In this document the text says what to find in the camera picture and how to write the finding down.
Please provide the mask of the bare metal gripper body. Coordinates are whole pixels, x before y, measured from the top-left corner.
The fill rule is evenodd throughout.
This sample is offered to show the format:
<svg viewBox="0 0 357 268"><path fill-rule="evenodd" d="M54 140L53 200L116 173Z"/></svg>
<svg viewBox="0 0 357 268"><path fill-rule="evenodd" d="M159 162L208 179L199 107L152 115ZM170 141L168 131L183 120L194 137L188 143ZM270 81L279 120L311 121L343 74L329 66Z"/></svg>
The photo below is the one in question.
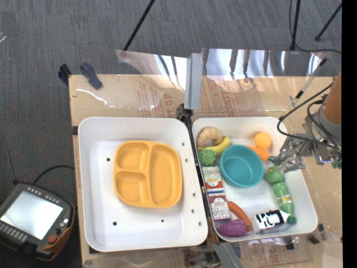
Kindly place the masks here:
<svg viewBox="0 0 357 268"><path fill-rule="evenodd" d="M313 156L318 165L342 165L341 125L330 122L324 115L309 115L303 128L305 135L297 154Z"/></svg>

